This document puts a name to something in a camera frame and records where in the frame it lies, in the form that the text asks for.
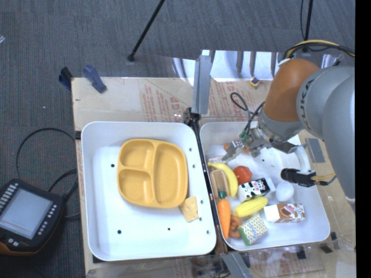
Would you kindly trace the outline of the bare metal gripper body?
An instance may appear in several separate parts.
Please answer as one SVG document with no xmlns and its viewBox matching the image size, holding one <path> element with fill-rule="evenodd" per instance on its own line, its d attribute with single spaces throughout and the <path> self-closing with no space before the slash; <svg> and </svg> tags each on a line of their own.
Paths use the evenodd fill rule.
<svg viewBox="0 0 371 278">
<path fill-rule="evenodd" d="M 245 138 L 245 147 L 249 150 L 253 147 L 274 148 L 283 153 L 294 153 L 299 147 L 289 142 L 289 137 L 280 136 L 270 130 L 254 127 L 249 130 Z"/>
</svg>

